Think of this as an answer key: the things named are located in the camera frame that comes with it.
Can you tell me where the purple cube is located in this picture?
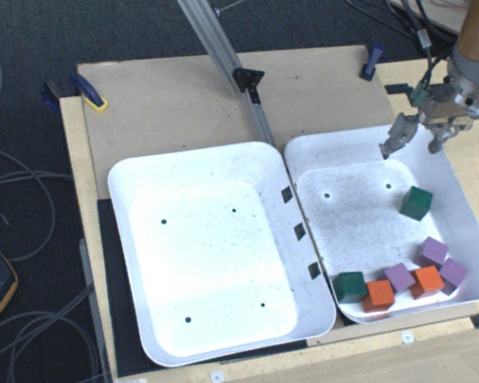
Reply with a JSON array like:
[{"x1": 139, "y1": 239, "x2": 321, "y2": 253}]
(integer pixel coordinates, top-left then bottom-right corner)
[
  {"x1": 411, "y1": 233, "x2": 452, "y2": 271},
  {"x1": 382, "y1": 260, "x2": 419, "y2": 295},
  {"x1": 435, "y1": 255, "x2": 472, "y2": 298}
]

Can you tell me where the green cube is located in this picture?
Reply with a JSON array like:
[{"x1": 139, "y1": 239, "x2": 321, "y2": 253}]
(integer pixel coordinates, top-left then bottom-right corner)
[
  {"x1": 331, "y1": 268, "x2": 370, "y2": 307},
  {"x1": 396, "y1": 183, "x2": 438, "y2": 225}
]

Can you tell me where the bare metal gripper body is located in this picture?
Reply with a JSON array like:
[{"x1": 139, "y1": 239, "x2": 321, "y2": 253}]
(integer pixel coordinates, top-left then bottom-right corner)
[{"x1": 409, "y1": 60, "x2": 479, "y2": 136}]

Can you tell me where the orange cube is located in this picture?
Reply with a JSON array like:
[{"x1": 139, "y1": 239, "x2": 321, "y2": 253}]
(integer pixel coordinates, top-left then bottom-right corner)
[
  {"x1": 405, "y1": 264, "x2": 447, "y2": 301},
  {"x1": 357, "y1": 277, "x2": 398, "y2": 315}
]

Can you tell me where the brown cardboard board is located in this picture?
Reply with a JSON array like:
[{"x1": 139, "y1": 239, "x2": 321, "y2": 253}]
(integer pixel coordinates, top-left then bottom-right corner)
[{"x1": 76, "y1": 21, "x2": 402, "y2": 201}]

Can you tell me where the white plastic tray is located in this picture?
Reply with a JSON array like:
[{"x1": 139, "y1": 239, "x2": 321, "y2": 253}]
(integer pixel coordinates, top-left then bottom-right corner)
[
  {"x1": 103, "y1": 131, "x2": 343, "y2": 374},
  {"x1": 280, "y1": 110, "x2": 479, "y2": 333}
]

